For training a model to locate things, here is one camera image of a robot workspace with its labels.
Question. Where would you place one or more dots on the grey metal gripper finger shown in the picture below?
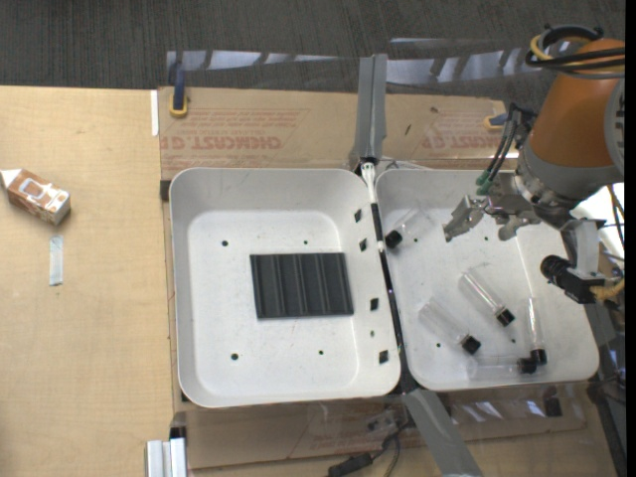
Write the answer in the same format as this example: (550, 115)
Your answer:
(462, 216)
(509, 225)

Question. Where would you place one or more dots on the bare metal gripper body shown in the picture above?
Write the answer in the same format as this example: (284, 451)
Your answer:
(526, 206)

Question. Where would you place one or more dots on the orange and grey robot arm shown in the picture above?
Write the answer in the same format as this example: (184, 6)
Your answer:
(571, 117)

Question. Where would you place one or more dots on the white plastic tray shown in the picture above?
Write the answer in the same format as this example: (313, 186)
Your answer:
(278, 365)
(447, 266)

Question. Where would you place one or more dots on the clear plastic bottle black cap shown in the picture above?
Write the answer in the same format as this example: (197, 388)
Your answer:
(393, 238)
(526, 365)
(505, 315)
(470, 344)
(538, 355)

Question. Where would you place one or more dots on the black ribbed rectangular mat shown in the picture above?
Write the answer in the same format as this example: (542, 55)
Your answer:
(301, 286)

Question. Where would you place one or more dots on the brown cardboard board red print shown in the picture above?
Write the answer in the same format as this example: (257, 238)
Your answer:
(278, 132)

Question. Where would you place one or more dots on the brown and white carton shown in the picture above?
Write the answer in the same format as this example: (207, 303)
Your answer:
(37, 198)

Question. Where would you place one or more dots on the black cylinder on white bracket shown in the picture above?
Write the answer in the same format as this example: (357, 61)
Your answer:
(566, 276)

